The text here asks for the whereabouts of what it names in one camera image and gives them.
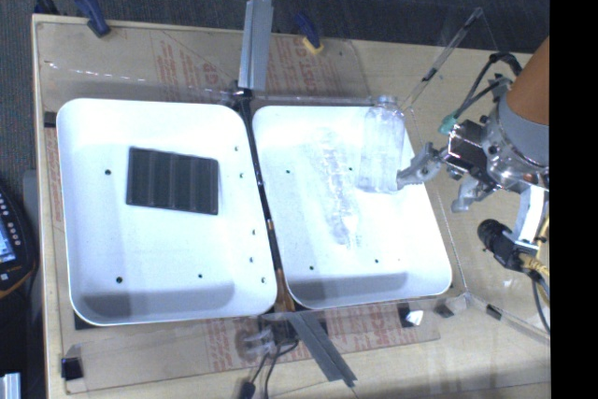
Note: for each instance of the black cylinder on white bracket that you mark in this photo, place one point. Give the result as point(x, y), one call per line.
point(502, 243)

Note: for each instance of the black ribbed rectangular pad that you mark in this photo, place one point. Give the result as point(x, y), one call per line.
point(173, 180)

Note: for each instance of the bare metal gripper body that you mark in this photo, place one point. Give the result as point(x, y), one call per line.
point(472, 149)

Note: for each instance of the brown cardboard board red print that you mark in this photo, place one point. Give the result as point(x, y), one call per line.
point(308, 56)

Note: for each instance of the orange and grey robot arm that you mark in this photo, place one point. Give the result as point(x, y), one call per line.
point(530, 93)

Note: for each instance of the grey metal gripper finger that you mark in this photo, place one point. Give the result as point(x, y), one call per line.
point(469, 196)
point(422, 166)

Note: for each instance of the white plastic tray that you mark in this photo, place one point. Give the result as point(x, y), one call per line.
point(388, 243)
point(159, 257)

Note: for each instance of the clear plastic bottle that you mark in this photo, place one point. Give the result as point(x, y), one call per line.
point(336, 187)
point(383, 145)

